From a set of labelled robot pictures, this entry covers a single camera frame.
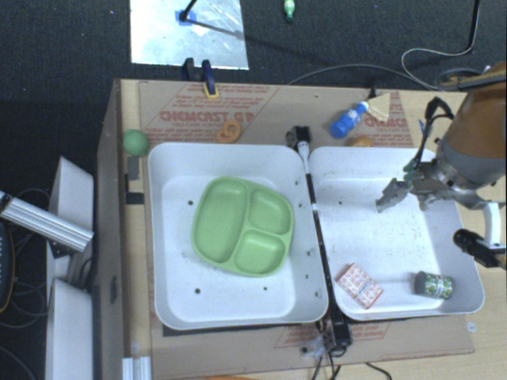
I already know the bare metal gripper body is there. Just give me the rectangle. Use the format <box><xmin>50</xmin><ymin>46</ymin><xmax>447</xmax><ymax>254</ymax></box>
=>
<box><xmin>407</xmin><ymin>160</ymin><xmax>497</xmax><ymax>210</ymax></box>

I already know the white plastic tray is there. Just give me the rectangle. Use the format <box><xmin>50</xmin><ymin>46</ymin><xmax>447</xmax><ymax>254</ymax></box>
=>
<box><xmin>307</xmin><ymin>145</ymin><xmax>486</xmax><ymax>322</ymax></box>
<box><xmin>147</xmin><ymin>141</ymin><xmax>330</xmax><ymax>331</ymax></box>

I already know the thin black and white rod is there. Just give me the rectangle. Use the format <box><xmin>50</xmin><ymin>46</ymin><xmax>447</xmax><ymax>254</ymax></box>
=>
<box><xmin>299</xmin><ymin>142</ymin><xmax>342</xmax><ymax>325</ymax></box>

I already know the green can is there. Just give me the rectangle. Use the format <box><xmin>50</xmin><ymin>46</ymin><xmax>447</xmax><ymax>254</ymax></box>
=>
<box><xmin>414</xmin><ymin>271</ymin><xmax>454</xmax><ymax>301</ymax></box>

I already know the blue bottle with white cap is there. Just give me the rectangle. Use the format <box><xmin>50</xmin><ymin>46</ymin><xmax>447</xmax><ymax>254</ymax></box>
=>
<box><xmin>329</xmin><ymin>101</ymin><xmax>371</xmax><ymax>139</ymax></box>

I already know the tan sandwich wedge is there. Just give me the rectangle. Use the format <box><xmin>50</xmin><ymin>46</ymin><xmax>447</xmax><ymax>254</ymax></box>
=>
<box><xmin>366</xmin><ymin>92</ymin><xmax>391</xmax><ymax>124</ymax></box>

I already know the orange and white carton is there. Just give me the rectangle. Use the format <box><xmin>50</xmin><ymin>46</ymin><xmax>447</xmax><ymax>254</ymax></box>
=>
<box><xmin>335</xmin><ymin>263</ymin><xmax>385</xmax><ymax>310</ymax></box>

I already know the green divided plate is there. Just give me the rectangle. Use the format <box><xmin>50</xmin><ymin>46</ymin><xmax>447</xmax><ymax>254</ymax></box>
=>
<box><xmin>190</xmin><ymin>175</ymin><xmax>295</xmax><ymax>279</ymax></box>

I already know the brown cardboard board red print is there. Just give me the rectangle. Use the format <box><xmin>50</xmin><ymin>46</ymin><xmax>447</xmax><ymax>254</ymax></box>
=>
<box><xmin>138</xmin><ymin>79</ymin><xmax>476</xmax><ymax>368</ymax></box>

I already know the orange pretzel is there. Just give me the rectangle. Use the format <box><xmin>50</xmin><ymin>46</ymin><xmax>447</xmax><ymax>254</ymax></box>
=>
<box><xmin>215</xmin><ymin>120</ymin><xmax>242</xmax><ymax>145</ymax></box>

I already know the green ball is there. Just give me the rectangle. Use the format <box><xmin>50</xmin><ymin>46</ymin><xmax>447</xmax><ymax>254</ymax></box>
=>
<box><xmin>122</xmin><ymin>128</ymin><xmax>151</xmax><ymax>158</ymax></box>

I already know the black cylinder on white bracket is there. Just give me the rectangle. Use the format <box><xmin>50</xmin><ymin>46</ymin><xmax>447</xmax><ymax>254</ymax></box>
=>
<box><xmin>453</xmin><ymin>201</ymin><xmax>507</xmax><ymax>269</ymax></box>

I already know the black block with thin wires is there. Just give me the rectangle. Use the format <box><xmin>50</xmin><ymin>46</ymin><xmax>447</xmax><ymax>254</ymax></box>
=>
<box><xmin>285</xmin><ymin>125</ymin><xmax>314</xmax><ymax>149</ymax></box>
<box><xmin>330</xmin><ymin>313</ymin><xmax>353</xmax><ymax>350</ymax></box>

